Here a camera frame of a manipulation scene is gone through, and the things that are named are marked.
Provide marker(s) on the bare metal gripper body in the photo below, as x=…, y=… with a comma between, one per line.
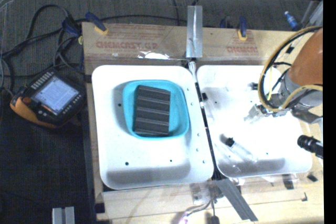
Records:
x=276, y=101

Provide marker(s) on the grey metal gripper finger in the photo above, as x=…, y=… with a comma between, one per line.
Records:
x=254, y=111

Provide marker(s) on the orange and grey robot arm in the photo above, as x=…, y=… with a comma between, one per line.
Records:
x=307, y=60

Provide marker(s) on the white plastic tray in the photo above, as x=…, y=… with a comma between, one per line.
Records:
x=275, y=144
x=147, y=160

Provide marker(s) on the clear plastic bottle black cap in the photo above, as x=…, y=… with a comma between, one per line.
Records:
x=240, y=149

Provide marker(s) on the thin black and white rod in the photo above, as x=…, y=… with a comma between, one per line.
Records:
x=203, y=112

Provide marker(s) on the blue plate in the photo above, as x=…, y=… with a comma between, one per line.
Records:
x=178, y=102

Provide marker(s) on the blue bottle white cap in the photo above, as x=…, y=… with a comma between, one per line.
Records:
x=291, y=19

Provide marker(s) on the dark grey ribbed block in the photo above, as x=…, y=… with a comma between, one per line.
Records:
x=152, y=110

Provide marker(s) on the brown cardboard board red print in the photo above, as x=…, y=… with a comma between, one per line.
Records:
x=118, y=34

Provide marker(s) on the black cylinder on white bracket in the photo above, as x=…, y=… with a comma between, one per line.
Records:
x=309, y=143

